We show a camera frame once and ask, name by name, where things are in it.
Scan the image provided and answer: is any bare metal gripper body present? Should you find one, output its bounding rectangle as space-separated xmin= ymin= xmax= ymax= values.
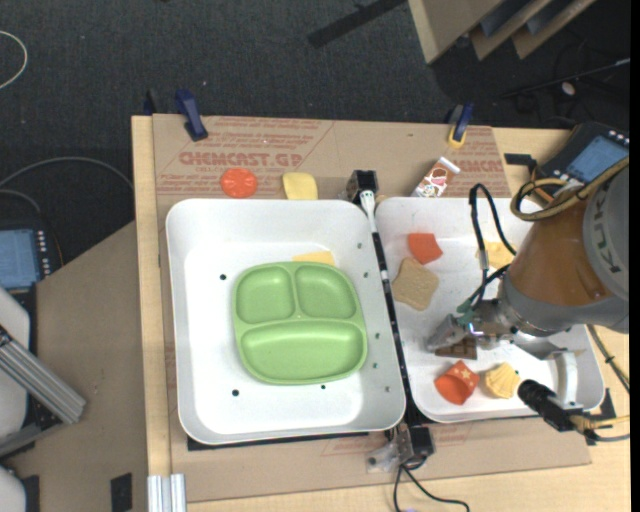
xmin=462 ymin=298 xmax=521 ymax=346

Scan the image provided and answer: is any brown chocolate bar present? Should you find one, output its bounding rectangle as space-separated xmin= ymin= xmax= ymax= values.
xmin=434 ymin=335 xmax=479 ymax=362

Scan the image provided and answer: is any yellow ridged shell pastry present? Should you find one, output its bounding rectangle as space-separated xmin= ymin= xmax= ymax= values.
xmin=480 ymin=361 xmax=522 ymax=400

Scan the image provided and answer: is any orange fries carton with star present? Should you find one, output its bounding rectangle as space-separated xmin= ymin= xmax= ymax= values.
xmin=433 ymin=359 xmax=482 ymax=406

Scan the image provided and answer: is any tan bread slice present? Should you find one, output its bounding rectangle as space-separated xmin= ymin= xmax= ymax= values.
xmin=390 ymin=256 xmax=441 ymax=312

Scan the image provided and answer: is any yellow flat piece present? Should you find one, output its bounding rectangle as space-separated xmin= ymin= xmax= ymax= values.
xmin=474 ymin=240 xmax=517 ymax=270

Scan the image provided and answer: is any thin black and white rod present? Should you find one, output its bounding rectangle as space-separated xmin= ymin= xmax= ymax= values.
xmin=359 ymin=191 xmax=414 ymax=427

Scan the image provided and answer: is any white plastic tray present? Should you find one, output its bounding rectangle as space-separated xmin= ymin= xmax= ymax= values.
xmin=373 ymin=195 xmax=607 ymax=425
xmin=164 ymin=197 xmax=408 ymax=446

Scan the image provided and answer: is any green divided plate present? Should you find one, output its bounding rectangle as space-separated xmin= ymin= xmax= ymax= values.
xmin=231 ymin=260 xmax=370 ymax=387

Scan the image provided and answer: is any white and brown carton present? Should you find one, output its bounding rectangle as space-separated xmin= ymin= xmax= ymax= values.
xmin=410 ymin=155 xmax=462 ymax=199

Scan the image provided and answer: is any yellow cheese slice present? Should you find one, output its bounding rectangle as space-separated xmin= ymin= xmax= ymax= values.
xmin=291 ymin=249 xmax=337 ymax=268

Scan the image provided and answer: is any pale yellow rounded slice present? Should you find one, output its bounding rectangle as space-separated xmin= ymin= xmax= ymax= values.
xmin=281 ymin=171 xmax=320 ymax=202

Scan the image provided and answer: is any brown cardboard board red print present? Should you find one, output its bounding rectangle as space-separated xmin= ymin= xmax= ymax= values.
xmin=151 ymin=113 xmax=594 ymax=504

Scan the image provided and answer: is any orange round disc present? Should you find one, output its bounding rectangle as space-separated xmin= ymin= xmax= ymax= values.
xmin=219 ymin=167 xmax=260 ymax=200

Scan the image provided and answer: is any black cylinder on white bracket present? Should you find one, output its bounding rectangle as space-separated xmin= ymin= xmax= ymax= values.
xmin=514 ymin=332 xmax=587 ymax=433

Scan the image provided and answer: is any black block with thin wires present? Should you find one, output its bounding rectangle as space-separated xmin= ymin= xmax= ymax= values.
xmin=348 ymin=169 xmax=379 ymax=202
xmin=407 ymin=424 xmax=437 ymax=459

